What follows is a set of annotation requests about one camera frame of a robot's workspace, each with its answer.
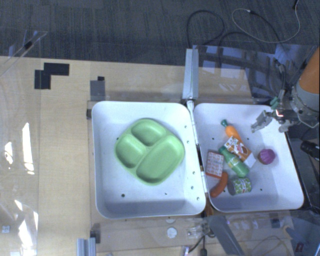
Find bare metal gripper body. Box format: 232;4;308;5
272;99;316;127

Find orange carrot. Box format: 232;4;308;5
220;119;243;142

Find purple grapes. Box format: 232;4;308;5
257;148;277;166

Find orange and white carton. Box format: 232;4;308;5
223;135;257;169

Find green bottle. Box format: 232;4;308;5
218;145;251;179

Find white plastic tray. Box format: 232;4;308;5
193;102;306;214
91;100;207;220

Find green can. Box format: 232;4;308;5
226;176;253;197

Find orange sausage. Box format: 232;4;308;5
209;171;229;199

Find green divided plate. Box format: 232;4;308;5
114;117;186;187

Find black cylinder on white bracket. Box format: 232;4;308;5
300;140;320;162

